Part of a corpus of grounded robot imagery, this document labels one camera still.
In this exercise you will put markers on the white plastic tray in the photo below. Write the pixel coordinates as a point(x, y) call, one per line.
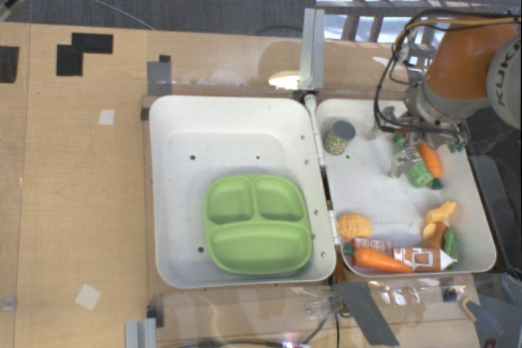
point(183, 191)
point(379, 191)

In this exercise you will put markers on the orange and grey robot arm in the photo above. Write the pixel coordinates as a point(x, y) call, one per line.
point(461, 61)

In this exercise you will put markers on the large orange carrot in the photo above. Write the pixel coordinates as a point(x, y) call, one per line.
point(377, 260)

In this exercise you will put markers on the tan and brown toy food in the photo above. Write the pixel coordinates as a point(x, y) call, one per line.
point(434, 234)

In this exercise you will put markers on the yellow corn toy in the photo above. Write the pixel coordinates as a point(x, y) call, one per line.
point(354, 225)

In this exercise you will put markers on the green can with grey lid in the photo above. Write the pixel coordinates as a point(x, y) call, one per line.
point(337, 140)

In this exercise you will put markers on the small orange carrot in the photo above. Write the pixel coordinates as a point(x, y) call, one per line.
point(431, 161)

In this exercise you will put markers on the pale wood board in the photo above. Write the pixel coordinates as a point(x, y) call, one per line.
point(228, 65)

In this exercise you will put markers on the brown and white carton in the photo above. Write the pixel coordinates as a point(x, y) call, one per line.
point(424, 258)

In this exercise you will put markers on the pale yellow toy food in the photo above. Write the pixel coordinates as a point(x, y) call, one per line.
point(441, 212)

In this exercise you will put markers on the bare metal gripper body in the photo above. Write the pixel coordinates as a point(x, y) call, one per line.
point(430, 121)

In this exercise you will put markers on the green divided plate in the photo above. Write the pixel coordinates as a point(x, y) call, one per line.
point(261, 244)

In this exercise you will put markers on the green block toy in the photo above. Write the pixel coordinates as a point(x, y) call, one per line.
point(420, 174)

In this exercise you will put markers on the green pea pod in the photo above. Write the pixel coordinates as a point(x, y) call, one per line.
point(450, 242)

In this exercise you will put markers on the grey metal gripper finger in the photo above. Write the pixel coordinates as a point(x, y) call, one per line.
point(401, 166)

